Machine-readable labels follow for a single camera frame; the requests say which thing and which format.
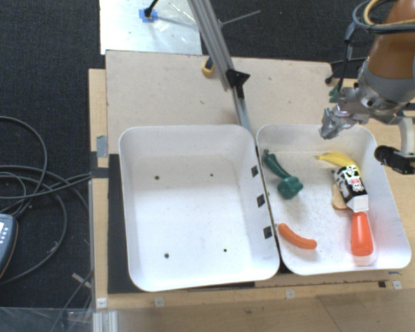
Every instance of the white tray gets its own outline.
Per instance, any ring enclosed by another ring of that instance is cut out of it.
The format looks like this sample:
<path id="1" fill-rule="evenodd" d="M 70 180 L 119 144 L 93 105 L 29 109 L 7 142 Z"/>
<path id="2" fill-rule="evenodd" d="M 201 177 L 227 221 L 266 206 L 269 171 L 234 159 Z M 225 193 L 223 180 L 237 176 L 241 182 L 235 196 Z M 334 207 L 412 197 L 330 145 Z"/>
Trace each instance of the white tray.
<path id="1" fill-rule="evenodd" d="M 236 125 L 120 137 L 129 274 L 144 291 L 264 280 L 279 268 L 255 143 Z"/>
<path id="2" fill-rule="evenodd" d="M 299 275 L 405 267 L 411 250 L 384 169 L 374 158 L 377 147 L 374 137 L 365 128 L 354 127 L 337 138 L 323 140 L 319 128 L 319 125 L 270 125 L 257 134 L 259 153 L 262 155 L 268 149 L 291 176 L 304 184 L 295 198 L 285 200 L 277 192 L 280 178 L 264 167 L 275 224 L 286 223 L 300 236 L 317 241 L 315 250 L 305 250 L 279 236 L 283 262 Z M 316 158 L 332 151 L 342 152 L 357 162 L 367 188 L 367 215 L 376 255 L 368 266 L 360 266 L 351 254 L 351 212 L 334 210 L 331 205 L 331 170 L 337 166 Z"/>

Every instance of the blue tape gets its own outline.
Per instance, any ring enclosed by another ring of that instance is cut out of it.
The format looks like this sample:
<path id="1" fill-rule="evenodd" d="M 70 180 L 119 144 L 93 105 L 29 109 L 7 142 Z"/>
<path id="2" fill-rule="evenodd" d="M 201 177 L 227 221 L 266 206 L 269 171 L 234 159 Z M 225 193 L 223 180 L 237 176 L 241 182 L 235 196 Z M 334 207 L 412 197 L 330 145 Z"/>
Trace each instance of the blue tape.
<path id="1" fill-rule="evenodd" d="M 158 20 L 158 13 L 154 9 L 152 9 L 150 18 L 145 16 L 145 10 L 146 9 L 139 9 L 138 11 L 138 14 L 143 22 L 154 22 Z"/>

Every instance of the dark floor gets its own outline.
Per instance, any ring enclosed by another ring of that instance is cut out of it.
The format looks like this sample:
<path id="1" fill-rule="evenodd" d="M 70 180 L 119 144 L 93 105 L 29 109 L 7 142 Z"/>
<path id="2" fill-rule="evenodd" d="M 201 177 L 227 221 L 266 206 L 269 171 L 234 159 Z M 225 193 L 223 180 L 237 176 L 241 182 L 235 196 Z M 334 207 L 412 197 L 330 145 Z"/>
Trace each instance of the dark floor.
<path id="1" fill-rule="evenodd" d="M 364 0 L 212 0 L 227 21 L 261 14 L 223 29 L 232 55 L 332 61 L 341 59 L 344 31 Z M 360 33 L 353 57 L 371 37 Z M 0 0 L 0 116 L 26 121 L 48 148 L 48 168 L 63 177 L 89 171 L 87 71 L 104 67 L 99 54 L 99 0 Z M 40 146 L 15 124 L 0 123 L 0 165 L 41 167 Z M 79 187 L 86 195 L 86 186 Z M 63 307 L 89 272 L 89 219 L 70 193 L 66 240 L 28 277 L 0 286 L 0 306 Z M 61 234 L 62 215 L 51 199 L 34 200 L 20 221 L 7 279 L 43 259 Z M 72 302 L 82 307 L 84 289 Z"/>

